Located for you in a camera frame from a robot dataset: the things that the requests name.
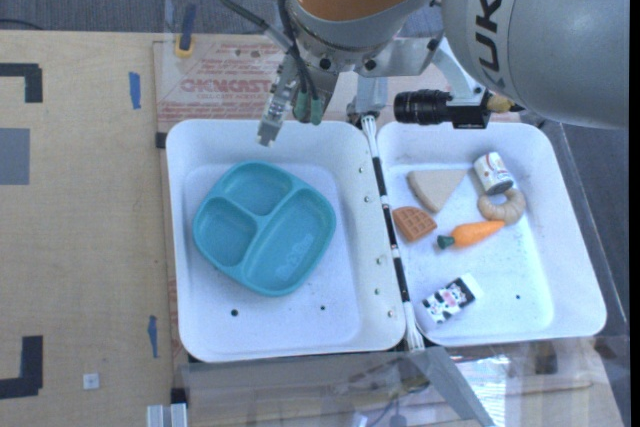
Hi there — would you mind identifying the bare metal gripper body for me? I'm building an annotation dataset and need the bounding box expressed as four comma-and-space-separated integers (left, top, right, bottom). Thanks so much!
282, 36, 401, 117

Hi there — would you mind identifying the teal divided plate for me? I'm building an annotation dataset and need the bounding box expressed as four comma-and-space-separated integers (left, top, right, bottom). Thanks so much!
191, 159, 338, 299

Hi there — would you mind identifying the thin black and white rod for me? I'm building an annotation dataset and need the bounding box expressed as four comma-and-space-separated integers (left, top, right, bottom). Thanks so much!
360, 114, 427, 353

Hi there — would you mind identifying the beige triangular bread slice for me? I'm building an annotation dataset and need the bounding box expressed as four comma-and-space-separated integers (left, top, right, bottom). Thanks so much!
405, 168, 469, 215

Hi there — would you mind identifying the brown waffle piece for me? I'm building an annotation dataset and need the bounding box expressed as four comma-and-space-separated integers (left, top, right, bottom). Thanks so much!
391, 205, 439, 244

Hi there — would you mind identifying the white small can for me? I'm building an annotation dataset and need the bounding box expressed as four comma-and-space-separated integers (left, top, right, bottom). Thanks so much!
472, 150, 517, 197

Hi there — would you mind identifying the white plastic tray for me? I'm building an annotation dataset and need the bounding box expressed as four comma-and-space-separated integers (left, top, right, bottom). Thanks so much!
375, 120, 609, 348
164, 117, 408, 364

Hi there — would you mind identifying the orange carrot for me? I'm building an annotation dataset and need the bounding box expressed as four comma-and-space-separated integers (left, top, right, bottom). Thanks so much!
435, 219, 508, 251

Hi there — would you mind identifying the beige doughnut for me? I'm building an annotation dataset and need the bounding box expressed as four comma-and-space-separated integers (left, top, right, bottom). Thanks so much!
476, 186, 528, 223

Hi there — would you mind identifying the black and white milk carton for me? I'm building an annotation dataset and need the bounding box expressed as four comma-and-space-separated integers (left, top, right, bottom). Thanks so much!
421, 272, 485, 326

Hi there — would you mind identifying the black cylinder on white bracket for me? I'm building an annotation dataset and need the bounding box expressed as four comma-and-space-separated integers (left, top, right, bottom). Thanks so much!
393, 39, 494, 131

